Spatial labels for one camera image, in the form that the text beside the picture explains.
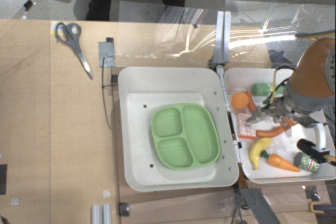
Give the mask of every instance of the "yellow banana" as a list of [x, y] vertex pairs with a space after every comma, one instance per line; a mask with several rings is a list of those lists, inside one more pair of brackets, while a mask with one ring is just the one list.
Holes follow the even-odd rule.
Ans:
[[258, 170], [258, 162], [260, 153], [272, 143], [272, 139], [263, 137], [258, 139], [252, 146], [250, 151], [250, 160], [254, 165], [254, 170]]

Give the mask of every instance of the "scissors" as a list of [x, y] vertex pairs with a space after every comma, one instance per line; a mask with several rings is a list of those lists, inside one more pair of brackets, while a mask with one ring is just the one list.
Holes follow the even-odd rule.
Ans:
[[[58, 35], [58, 28], [61, 25], [63, 26], [63, 33], [66, 37], [66, 40], [62, 39]], [[83, 65], [86, 73], [92, 79], [92, 74], [91, 74], [89, 64], [86, 61], [86, 59], [85, 59], [85, 57], [82, 53], [82, 50], [79, 47], [79, 37], [80, 37], [81, 32], [82, 32], [82, 29], [78, 24], [71, 23], [71, 24], [65, 25], [63, 22], [59, 22], [56, 25], [55, 36], [56, 36], [56, 39], [60, 40], [61, 42], [70, 46], [73, 49], [74, 53], [77, 55], [78, 59], [80, 60], [81, 64]]]

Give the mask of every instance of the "green plate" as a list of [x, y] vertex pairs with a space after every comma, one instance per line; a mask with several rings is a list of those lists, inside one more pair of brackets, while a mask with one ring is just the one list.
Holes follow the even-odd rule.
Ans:
[[151, 130], [161, 162], [171, 169], [208, 165], [221, 152], [212, 117], [198, 104], [176, 104], [157, 110]]

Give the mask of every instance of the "toy orange fruit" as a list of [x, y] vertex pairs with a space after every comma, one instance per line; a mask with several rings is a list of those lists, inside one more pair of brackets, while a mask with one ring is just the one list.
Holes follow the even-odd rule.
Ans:
[[248, 105], [248, 96], [244, 92], [236, 92], [231, 99], [231, 104], [236, 109], [244, 109]]

